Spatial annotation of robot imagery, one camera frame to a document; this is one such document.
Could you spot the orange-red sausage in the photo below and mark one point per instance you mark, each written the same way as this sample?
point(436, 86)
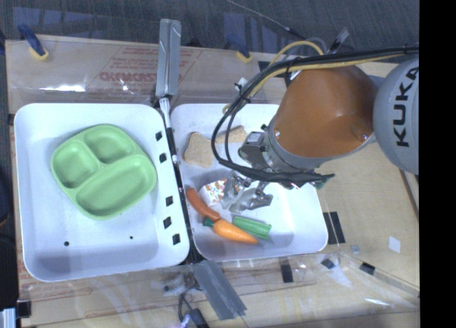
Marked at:
point(199, 203)

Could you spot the white plastic tray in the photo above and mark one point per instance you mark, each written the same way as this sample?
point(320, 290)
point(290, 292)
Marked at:
point(117, 248)
point(299, 219)

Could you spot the green celery stick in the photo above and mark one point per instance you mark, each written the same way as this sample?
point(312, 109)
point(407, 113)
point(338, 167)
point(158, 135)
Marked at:
point(253, 226)

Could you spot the green divided plate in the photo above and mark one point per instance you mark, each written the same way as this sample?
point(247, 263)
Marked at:
point(107, 177)

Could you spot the orange carrot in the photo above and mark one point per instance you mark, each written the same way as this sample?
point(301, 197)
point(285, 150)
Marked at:
point(233, 232)

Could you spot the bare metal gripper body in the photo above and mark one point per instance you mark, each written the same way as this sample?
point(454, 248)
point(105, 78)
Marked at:
point(254, 157)

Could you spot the brown cardboard board, red print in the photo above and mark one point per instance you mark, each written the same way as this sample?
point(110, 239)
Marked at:
point(213, 66)

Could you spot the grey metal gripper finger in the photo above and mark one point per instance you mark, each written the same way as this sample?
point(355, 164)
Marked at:
point(231, 185)
point(259, 199)

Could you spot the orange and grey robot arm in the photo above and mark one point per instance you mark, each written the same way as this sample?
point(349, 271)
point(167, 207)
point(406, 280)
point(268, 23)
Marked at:
point(324, 112)

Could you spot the tan bone-shaped biscuit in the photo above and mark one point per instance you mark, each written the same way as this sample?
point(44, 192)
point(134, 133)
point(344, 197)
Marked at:
point(235, 134)
point(197, 150)

